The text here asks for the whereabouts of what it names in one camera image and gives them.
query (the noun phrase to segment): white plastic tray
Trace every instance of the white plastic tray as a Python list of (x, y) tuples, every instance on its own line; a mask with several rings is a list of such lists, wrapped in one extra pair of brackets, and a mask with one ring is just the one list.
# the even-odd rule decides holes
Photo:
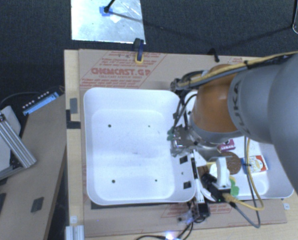
[[(235, 153), (239, 158), (244, 157), (244, 137), (234, 139), (235, 149), (231, 152)], [(268, 170), (253, 173), (254, 184), (263, 199), (280, 199), (288, 198), (294, 192), (294, 189), (280, 163), (279, 157), (271, 144), (259, 143), (251, 141), (250, 156), (262, 155), (268, 165)], [(206, 161), (199, 155), (195, 155), (197, 166), (206, 165)], [(232, 175), (236, 180), (236, 186), (239, 187), (240, 200), (252, 199), (251, 191), (248, 185), (247, 176), (244, 170)]]
[(167, 141), (178, 101), (166, 90), (86, 92), (87, 192), (93, 202), (173, 203), (194, 196), (191, 163), (172, 157)]

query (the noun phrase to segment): white cable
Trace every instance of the white cable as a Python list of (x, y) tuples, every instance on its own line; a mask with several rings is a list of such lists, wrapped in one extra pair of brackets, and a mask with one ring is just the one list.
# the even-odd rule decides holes
[(293, 25), (292, 25), (292, 29), (293, 29), (293, 31), (296, 33), (296, 34), (298, 34), (298, 32), (295, 30), (295, 22), (296, 22), (296, 20), (297, 20), (297, 15), (298, 15), (298, 0), (297, 0), (297, 9), (296, 9), (296, 11), (295, 11), (295, 17), (294, 17), (294, 23), (293, 23)]

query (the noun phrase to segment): cardboard sheet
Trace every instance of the cardboard sheet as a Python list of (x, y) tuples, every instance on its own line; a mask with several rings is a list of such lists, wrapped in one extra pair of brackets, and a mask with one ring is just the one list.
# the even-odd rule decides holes
[[(209, 70), (218, 64), (236, 64), (251, 57), (220, 56), (216, 63), (211, 55), (144, 53), (143, 64), (136, 64), (131, 51), (80, 50), (80, 111), (81, 151), (83, 168), (84, 231), (86, 237), (142, 234), (182, 230), (185, 225), (177, 218), (188, 210), (186, 203), (159, 205), (98, 206), (86, 193), (86, 163), (83, 121), (83, 95), (92, 87), (167, 90), (176, 77)], [(280, 199), (265, 200), (261, 221), (266, 224), (286, 223)], [(256, 222), (256, 213), (241, 208)], [(249, 224), (228, 204), (210, 205), (211, 216), (195, 229), (248, 226)]]

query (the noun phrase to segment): aluminum foil sheet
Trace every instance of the aluminum foil sheet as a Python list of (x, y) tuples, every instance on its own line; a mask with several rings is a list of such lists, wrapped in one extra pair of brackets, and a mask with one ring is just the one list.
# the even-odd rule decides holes
[(131, 44), (143, 39), (140, 0), (116, 0), (109, 13), (103, 8), (111, 0), (71, 0), (72, 39)]

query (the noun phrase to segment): yellow cable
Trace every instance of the yellow cable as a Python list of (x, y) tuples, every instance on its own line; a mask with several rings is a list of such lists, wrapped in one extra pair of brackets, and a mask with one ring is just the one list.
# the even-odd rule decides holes
[(194, 75), (194, 76), (191, 77), (192, 80), (186, 81), (184, 83), (183, 82), (179, 82), (178, 83), (178, 86), (180, 86), (180, 87), (188, 86), (189, 84), (194, 84), (196, 82), (199, 82), (199, 81), (202, 81), (202, 80), (205, 80), (205, 79), (214, 77), (214, 76), (219, 75), (219, 74), (221, 74), (223, 72), (226, 72), (226, 71), (230, 71), (230, 70), (242, 68), (242, 67), (245, 67), (246, 65), (252, 66), (254, 64), (259, 64), (259, 63), (262, 63), (262, 62), (265, 62), (265, 61), (274, 59), (276, 57), (280, 57), (280, 56), (283, 56), (283, 55), (292, 55), (292, 54), (296, 54), (296, 53), (298, 53), (298, 51), (291, 51), (291, 52), (286, 52), (286, 53), (280, 53), (280, 54), (275, 54), (275, 55), (271, 55), (271, 56), (266, 56), (266, 57), (262, 57), (262, 58), (256, 58), (256, 59), (253, 59), (253, 60), (248, 61), (248, 64), (245, 64), (243, 62), (243, 63), (238, 63), (238, 64), (235, 64), (235, 65), (225, 66), (225, 67), (222, 67), (219, 70), (216, 70), (216, 71), (207, 73), (204, 76), (200, 76), (201, 74), (196, 74), (196, 75)]
[(260, 197), (260, 195), (259, 195), (259, 193), (258, 193), (258, 191), (257, 191), (257, 189), (255, 187), (255, 185), (254, 185), (254, 181), (253, 181), (253, 178), (252, 178), (251, 170), (250, 170), (250, 167), (248, 166), (248, 164), (249, 164), (249, 157), (250, 157), (250, 154), (249, 154), (249, 151), (250, 151), (250, 142), (251, 142), (251, 139), (249, 138), (248, 139), (248, 144), (247, 144), (247, 160), (246, 160), (246, 164), (247, 165), (246, 165), (246, 168), (248, 170), (248, 174), (249, 174), (249, 177), (250, 177), (250, 181), (251, 181), (253, 190), (254, 190), (255, 194), (257, 195), (257, 197), (258, 197), (258, 199), (259, 199), (262, 207), (254, 207), (252, 205), (246, 204), (245, 202), (236, 199), (234, 196), (232, 196), (229, 193), (223, 193), (223, 197), (224, 197), (225, 201), (227, 201), (227, 202), (237, 203), (237, 204), (246, 206), (247, 208), (250, 208), (250, 209), (255, 210), (255, 211), (262, 211), (262, 210), (264, 210), (264, 203), (263, 203), (263, 200), (261, 199), (261, 197)]

